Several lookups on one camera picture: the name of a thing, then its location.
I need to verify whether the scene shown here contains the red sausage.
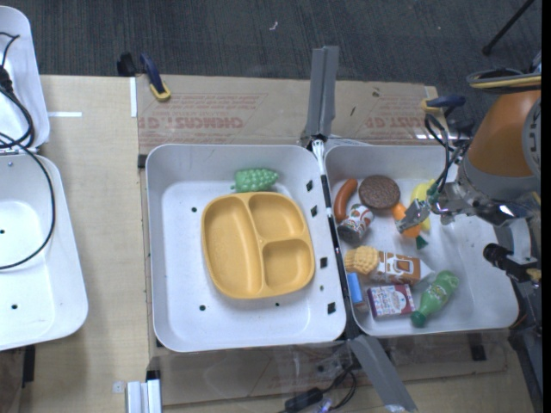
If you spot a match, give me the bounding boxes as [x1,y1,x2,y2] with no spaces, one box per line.
[333,177,359,224]

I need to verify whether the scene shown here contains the yellow divided plate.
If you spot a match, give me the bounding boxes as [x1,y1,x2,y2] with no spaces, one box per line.
[201,191,317,299]

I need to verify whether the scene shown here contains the orange and white carton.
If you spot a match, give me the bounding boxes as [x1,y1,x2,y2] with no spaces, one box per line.
[368,250,436,287]

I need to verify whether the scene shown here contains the orange carrot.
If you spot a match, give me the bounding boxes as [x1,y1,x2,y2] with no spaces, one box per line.
[391,202,430,250]

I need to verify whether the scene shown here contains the small printed can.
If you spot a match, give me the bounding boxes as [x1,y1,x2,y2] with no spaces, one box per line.
[337,203,375,245]

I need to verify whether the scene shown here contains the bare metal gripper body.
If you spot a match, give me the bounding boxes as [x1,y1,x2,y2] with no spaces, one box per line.
[431,182,536,228]

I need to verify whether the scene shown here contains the black cylinder on white bracket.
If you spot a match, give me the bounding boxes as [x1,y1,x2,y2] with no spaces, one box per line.
[482,216,539,283]

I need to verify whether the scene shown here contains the yellow banana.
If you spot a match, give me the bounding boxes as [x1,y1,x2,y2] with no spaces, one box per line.
[409,178,438,231]

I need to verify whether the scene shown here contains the green grapes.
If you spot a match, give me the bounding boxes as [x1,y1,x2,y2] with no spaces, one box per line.
[230,168,280,194]

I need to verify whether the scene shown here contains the small blue can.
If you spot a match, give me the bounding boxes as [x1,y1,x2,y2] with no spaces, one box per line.
[346,272,368,310]

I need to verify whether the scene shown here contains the green bottle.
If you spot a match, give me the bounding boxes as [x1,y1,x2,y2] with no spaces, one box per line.
[410,269,461,329]

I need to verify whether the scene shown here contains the brown biscuit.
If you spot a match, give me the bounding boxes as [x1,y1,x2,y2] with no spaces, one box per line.
[358,175,401,211]

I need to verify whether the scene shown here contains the pink and white packet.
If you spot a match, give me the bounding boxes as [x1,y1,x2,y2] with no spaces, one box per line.
[366,283,417,319]

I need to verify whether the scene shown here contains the yellow corn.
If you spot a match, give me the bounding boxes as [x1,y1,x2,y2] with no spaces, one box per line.
[344,245,381,275]

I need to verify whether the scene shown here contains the brown cardboard board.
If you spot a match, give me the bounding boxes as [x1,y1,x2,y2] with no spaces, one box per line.
[135,73,520,406]

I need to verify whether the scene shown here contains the black block with thin wires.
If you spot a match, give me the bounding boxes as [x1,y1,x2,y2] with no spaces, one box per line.
[284,386,325,413]

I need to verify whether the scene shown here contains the white plastic tray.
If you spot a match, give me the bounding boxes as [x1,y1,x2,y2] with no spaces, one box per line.
[0,5,51,155]
[0,152,90,353]
[145,143,348,353]
[323,144,520,338]

